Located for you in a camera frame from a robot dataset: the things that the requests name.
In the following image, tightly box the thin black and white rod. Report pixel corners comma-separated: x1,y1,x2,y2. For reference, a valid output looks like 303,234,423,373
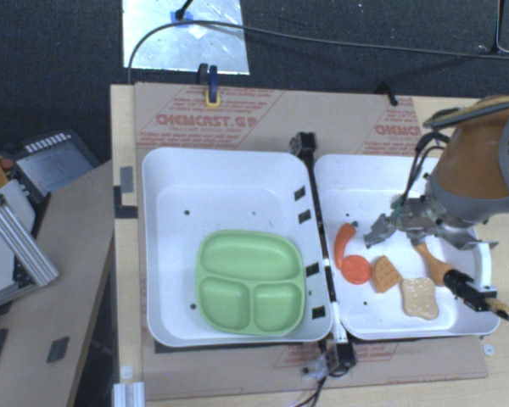
304,150,345,343

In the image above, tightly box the brown cardboard board red print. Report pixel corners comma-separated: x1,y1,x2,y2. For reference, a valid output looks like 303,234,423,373
134,81,490,402

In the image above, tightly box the brown waffle biscuit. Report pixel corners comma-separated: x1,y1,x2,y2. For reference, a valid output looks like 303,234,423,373
372,255,405,295

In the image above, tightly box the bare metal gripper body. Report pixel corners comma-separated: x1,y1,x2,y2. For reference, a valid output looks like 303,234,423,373
390,196,481,250

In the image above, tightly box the orange carrot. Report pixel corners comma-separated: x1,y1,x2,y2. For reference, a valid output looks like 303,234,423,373
333,221,359,271

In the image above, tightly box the black block with thin wires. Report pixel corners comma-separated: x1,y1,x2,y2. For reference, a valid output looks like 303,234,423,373
289,131,317,157
325,340,358,377

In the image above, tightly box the orange round slice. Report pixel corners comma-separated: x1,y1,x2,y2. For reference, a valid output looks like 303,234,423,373
340,254,373,287

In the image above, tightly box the green divided plate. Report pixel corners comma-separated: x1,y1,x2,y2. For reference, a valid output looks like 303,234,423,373
193,229,307,337

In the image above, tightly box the white plastic tray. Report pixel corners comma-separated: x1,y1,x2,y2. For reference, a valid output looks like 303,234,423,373
313,153,502,342
142,146,335,348

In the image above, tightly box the black cylinder on white bracket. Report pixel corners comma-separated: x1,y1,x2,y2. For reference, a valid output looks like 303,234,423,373
444,241,500,314

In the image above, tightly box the pale bread slice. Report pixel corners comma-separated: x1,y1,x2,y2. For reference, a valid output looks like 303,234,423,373
398,276,440,322

